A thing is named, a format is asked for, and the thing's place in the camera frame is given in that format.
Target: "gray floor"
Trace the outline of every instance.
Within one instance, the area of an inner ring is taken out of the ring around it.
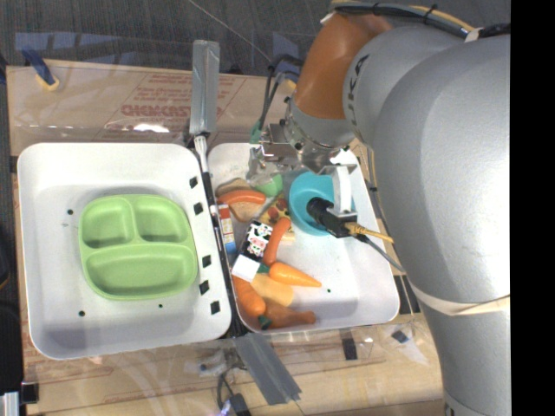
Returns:
[[[21,48],[45,58],[190,69],[196,39],[220,43],[221,70],[265,75],[269,60],[288,53],[303,58],[331,0],[0,0],[0,52],[23,65]],[[511,21],[511,0],[361,0],[431,6],[476,26]],[[0,311],[18,311],[10,143],[5,87],[0,91],[0,244],[12,280],[0,290]],[[9,319],[0,319],[0,325]],[[21,379],[13,365],[18,332],[1,328],[3,389]]]

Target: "green plate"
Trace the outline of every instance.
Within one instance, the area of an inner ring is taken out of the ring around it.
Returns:
[[[199,269],[186,214],[163,196],[93,200],[80,217],[79,249],[88,284],[108,299],[177,294],[191,286]]]

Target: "brown arm segment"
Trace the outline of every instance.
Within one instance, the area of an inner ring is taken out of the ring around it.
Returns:
[[[381,16],[334,14],[310,47],[295,90],[295,103],[318,119],[342,120],[343,81],[356,53],[393,27]]]

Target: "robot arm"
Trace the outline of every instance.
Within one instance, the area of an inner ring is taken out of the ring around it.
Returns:
[[[460,31],[335,13],[260,152],[321,173],[355,137],[373,151],[381,210],[440,357],[446,414],[508,415],[511,37],[469,42]]]

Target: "white container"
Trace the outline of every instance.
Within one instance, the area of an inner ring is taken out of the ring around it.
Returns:
[[[225,143],[215,146],[208,154],[214,190],[235,178],[244,178],[248,171],[249,150],[252,145]],[[374,209],[364,183],[356,156],[341,153],[336,160],[352,163],[356,169],[350,175],[353,201],[358,222],[378,230]],[[234,221],[236,242],[240,244],[245,224]],[[374,325],[391,321],[399,311],[399,294],[389,263],[370,245],[351,237],[312,236],[294,227],[295,240],[283,241],[277,260],[288,263],[319,280],[319,289],[293,287],[295,299],[291,307],[299,311],[312,310],[317,315],[313,325],[287,328],[286,331],[310,331]],[[381,239],[371,237],[383,247]],[[256,323],[239,315],[245,326],[260,332]],[[283,333],[285,329],[265,330]]]
[[[172,144],[40,143],[22,152],[17,172],[29,331],[41,353],[72,359],[209,341],[226,332],[231,307],[193,153]],[[191,287],[159,299],[115,301],[88,286],[77,234],[81,211],[93,199],[124,193],[166,196],[185,210],[199,259]],[[210,257],[205,267],[204,257]],[[205,281],[209,290],[201,294]]]

